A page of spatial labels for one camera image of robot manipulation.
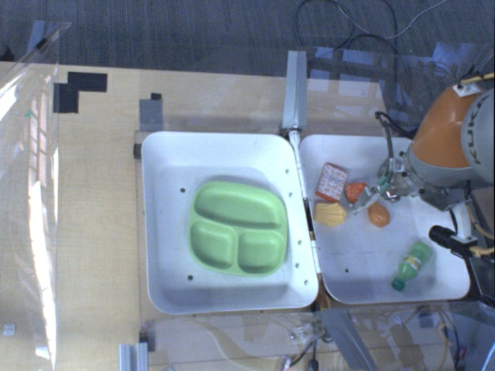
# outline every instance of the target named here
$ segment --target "red and white box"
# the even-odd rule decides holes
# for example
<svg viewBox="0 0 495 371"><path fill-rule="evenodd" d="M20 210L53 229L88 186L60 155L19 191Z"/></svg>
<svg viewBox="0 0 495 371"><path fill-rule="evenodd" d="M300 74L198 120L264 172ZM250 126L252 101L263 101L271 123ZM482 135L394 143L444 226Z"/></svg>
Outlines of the red and white box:
<svg viewBox="0 0 495 371"><path fill-rule="evenodd" d="M346 179L346 171L330 163L326 163L323 166L316 195L330 202L339 202L344 186L346 185Z"/></svg>

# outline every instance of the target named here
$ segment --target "metal bar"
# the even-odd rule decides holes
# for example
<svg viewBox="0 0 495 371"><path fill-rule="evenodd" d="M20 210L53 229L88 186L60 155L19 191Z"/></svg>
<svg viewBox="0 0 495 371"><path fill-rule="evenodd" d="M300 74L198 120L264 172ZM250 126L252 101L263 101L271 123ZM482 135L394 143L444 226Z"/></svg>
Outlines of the metal bar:
<svg viewBox="0 0 495 371"><path fill-rule="evenodd" d="M118 347L119 371L149 371L148 344L122 344Z"/></svg>
<svg viewBox="0 0 495 371"><path fill-rule="evenodd" d="M289 51L282 132L306 126L306 52Z"/></svg>

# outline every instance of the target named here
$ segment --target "green plate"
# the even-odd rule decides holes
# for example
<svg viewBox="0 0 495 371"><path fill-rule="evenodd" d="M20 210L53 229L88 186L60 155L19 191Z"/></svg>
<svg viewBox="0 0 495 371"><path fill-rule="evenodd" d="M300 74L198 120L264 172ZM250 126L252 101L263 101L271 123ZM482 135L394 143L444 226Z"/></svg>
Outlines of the green plate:
<svg viewBox="0 0 495 371"><path fill-rule="evenodd" d="M283 264L288 222L272 192L235 182L208 182L189 213L189 251L204 267L225 274L266 276Z"/></svg>

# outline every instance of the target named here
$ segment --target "bottle label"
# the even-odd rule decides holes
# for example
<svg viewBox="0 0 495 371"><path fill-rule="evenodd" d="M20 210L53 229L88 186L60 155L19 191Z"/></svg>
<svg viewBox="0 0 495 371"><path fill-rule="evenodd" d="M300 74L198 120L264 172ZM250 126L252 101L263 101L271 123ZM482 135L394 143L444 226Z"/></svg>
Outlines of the bottle label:
<svg viewBox="0 0 495 371"><path fill-rule="evenodd" d="M404 260L404 262L408 263L411 265L414 269L418 270L421 267L421 260L414 256L407 256Z"/></svg>

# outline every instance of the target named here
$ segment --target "green bottle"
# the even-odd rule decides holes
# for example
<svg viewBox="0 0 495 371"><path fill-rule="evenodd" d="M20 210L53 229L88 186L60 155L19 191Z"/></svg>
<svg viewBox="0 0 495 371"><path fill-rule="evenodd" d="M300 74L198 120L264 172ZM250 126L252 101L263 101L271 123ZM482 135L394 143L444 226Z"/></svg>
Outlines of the green bottle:
<svg viewBox="0 0 495 371"><path fill-rule="evenodd" d="M402 291L405 282L416 277L422 265L431 257L432 248L423 242L416 242L409 250L404 261L399 264L397 276L392 281L392 287Z"/></svg>

